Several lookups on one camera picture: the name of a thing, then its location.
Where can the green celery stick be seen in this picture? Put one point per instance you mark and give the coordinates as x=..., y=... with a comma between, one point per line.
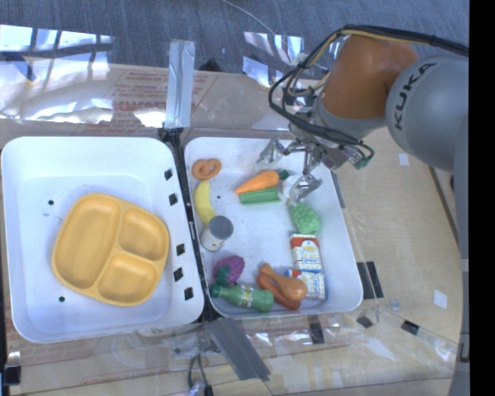
x=259, y=196

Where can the brown chicken drumstick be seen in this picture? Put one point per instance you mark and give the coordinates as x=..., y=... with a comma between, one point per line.
x=290, y=286

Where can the green grapes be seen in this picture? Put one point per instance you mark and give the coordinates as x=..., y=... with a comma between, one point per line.
x=306, y=219

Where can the orange carrot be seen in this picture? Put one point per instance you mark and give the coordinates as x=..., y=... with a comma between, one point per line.
x=260, y=181

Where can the white and yellow carton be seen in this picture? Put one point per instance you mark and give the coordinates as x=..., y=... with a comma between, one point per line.
x=317, y=285

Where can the brown cardboard board, red print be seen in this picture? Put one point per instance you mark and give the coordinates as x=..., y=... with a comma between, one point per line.
x=396, y=229

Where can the yellow divided plate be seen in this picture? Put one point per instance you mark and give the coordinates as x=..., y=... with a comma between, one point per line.
x=95, y=241

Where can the purple grapes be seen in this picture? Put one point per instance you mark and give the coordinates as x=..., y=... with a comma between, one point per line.
x=231, y=268

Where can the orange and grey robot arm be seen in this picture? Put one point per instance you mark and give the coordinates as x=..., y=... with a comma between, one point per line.
x=429, y=109

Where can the orange pretzel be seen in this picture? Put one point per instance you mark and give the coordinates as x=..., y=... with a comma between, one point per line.
x=198, y=171

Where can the yellow banana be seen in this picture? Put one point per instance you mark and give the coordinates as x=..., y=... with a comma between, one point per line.
x=203, y=204

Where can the small can with grey lid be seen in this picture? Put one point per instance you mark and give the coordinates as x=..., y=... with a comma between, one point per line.
x=218, y=231

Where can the orange sausage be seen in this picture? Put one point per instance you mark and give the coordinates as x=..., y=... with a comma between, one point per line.
x=268, y=288

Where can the orange and white carton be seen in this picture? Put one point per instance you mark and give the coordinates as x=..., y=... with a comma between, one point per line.
x=306, y=253

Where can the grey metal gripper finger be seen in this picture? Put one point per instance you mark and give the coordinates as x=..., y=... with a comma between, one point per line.
x=307, y=182
x=272, y=151

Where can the white plastic tray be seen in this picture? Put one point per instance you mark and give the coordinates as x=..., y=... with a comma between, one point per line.
x=107, y=159
x=264, y=237

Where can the green bottle with yellow label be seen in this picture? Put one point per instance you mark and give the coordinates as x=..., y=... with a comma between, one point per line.
x=245, y=296

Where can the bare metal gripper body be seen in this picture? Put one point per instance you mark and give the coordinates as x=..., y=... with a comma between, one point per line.
x=328, y=149

